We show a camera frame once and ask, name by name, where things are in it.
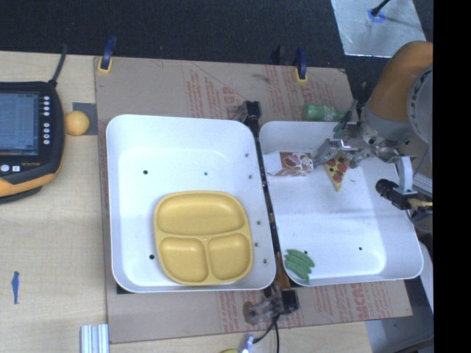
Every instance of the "toy pizza slice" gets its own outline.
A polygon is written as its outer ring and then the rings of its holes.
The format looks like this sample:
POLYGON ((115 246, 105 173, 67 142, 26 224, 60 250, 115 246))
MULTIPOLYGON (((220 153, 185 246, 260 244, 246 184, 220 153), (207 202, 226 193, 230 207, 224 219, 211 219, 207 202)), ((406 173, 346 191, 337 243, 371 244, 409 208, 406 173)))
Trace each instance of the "toy pizza slice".
POLYGON ((348 169, 348 158, 342 152, 332 159, 324 163, 324 168, 330 177, 336 191, 340 190, 341 183, 344 180, 345 173, 348 169))

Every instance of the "cable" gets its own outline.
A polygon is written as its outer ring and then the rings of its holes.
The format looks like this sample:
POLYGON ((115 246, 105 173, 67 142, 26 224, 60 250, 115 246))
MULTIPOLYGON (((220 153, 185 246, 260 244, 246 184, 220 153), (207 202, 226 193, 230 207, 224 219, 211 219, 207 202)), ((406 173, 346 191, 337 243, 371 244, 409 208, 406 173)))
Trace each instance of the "cable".
POLYGON ((277 353, 280 352, 280 333, 278 332, 278 319, 280 318, 280 315, 281 313, 278 313, 276 316, 273 317, 272 319, 272 323, 270 324, 270 326, 268 327, 268 329, 265 331, 265 333, 260 336, 259 338, 255 338, 253 343, 256 344, 258 343, 259 341, 261 341, 265 336, 268 335, 268 332, 270 332, 272 330, 272 328, 274 327, 275 328, 275 332, 276 332, 276 335, 277 335, 277 353))
POLYGON ((275 332, 277 333, 277 353, 280 353, 280 333, 278 332, 277 322, 275 322, 275 332))
POLYGON ((65 57, 67 56, 67 45, 65 43, 61 44, 59 48, 62 47, 62 54, 60 55, 59 63, 57 64, 56 71, 54 72, 54 76, 49 80, 54 86, 57 85, 57 78, 59 77, 59 73, 62 70, 62 66, 65 62, 65 57))
POLYGON ((275 324, 277 323, 279 317, 280 317, 280 314, 277 314, 276 316, 273 317, 272 323, 270 324, 270 327, 268 327, 267 331, 265 331, 265 333, 262 336, 260 336, 259 338, 254 339, 254 341, 253 341, 254 344, 258 343, 266 335, 268 335, 268 332, 270 332, 272 330, 272 328, 275 326, 275 324))
POLYGON ((422 167, 422 165, 425 161, 425 158, 427 157, 427 154, 428 154, 428 148, 425 150, 424 155, 422 156, 422 159, 420 160, 419 165, 417 166, 417 168, 416 168, 416 170, 413 174, 413 177, 415 177, 415 175, 419 172, 420 168, 422 167))

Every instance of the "green object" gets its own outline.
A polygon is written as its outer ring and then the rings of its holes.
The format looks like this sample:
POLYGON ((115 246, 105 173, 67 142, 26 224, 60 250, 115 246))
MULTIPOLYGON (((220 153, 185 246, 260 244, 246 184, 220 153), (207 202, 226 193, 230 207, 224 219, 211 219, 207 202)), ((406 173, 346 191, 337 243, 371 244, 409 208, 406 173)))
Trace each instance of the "green object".
POLYGON ((304 279, 305 281, 309 281, 309 275, 304 269, 300 266, 298 266, 295 262, 292 262, 290 260, 285 260, 285 266, 287 269, 291 269, 295 274, 297 274, 299 277, 304 279))
POLYGON ((301 252, 300 250, 296 250, 296 249, 287 249, 286 252, 288 252, 288 254, 290 255, 298 257, 304 263, 306 263, 309 267, 314 267, 314 261, 304 252, 301 252))
POLYGON ((302 118, 305 121, 340 121, 345 113, 332 106, 319 106, 307 103, 302 107, 302 118))
POLYGON ((295 257, 294 255, 285 255, 285 259, 287 261, 290 261, 290 262, 293 262, 293 263, 297 264, 299 267, 304 269, 304 272, 306 272, 308 274, 312 272, 311 267, 309 265, 307 265, 300 258, 295 257))

